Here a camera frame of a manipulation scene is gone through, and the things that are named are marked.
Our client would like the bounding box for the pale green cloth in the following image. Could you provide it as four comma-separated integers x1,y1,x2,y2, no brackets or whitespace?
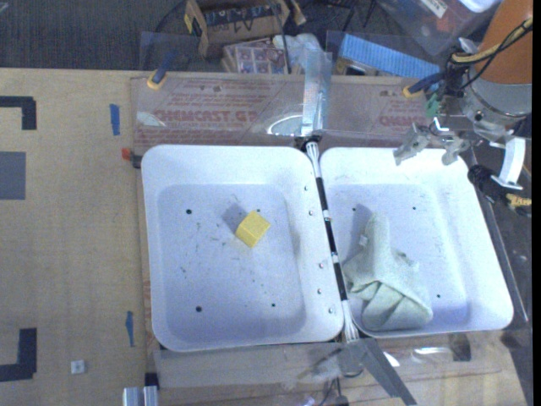
342,211,434,333

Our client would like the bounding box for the black cylinder on white bracket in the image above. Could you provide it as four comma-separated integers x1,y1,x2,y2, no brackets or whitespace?
467,135,527,203

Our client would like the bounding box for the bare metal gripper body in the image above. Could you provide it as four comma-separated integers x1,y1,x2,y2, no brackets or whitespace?
428,101,527,146

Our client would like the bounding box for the brown cardboard board red print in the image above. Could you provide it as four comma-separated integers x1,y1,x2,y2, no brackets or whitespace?
129,73,530,393

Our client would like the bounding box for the white plastic tray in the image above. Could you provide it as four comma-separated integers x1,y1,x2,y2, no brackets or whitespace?
139,143,345,353
319,146,516,339

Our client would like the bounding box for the yellow cube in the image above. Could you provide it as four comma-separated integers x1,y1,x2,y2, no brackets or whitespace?
234,210,271,249

